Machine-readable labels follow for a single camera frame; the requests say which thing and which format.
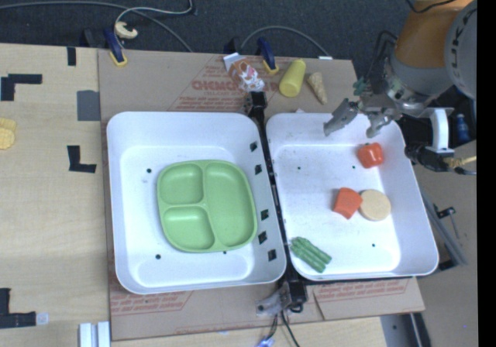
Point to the small blue bottle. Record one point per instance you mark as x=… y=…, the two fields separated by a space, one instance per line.
x=462 y=128

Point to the beige round biscuit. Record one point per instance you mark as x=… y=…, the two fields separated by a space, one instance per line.
x=376 y=206

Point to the orange wedge block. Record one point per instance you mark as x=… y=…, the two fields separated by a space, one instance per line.
x=346 y=202

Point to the beige toy pastry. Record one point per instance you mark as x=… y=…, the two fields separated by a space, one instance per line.
x=125 y=31

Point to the yellow corn cob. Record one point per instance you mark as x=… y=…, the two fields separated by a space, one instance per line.
x=6 y=133

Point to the yellow squeeze bottle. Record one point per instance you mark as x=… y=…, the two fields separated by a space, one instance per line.
x=291 y=80

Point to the orange and white carton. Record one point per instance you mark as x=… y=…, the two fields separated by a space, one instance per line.
x=245 y=74

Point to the orange bell pepper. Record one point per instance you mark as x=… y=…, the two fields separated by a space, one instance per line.
x=370 y=155

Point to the black cylinder on white bracket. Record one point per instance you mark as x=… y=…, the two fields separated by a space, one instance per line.
x=439 y=130

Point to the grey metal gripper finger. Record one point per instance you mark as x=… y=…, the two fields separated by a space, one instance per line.
x=341 y=115
x=377 y=122

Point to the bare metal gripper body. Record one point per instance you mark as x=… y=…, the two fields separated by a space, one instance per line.
x=403 y=104

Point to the brown cardboard board red print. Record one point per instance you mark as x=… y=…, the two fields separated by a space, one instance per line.
x=155 y=82

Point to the white plastic tray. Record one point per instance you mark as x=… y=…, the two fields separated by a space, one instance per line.
x=135 y=198
x=314 y=202

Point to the green divided plate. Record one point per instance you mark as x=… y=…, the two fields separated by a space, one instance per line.
x=221 y=198

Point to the beige ice cream cone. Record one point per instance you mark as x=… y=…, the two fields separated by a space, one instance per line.
x=318 y=86

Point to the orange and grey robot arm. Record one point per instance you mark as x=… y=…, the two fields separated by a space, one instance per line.
x=424 y=39

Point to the green asparagus bundle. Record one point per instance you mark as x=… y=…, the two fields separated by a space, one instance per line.
x=310 y=254

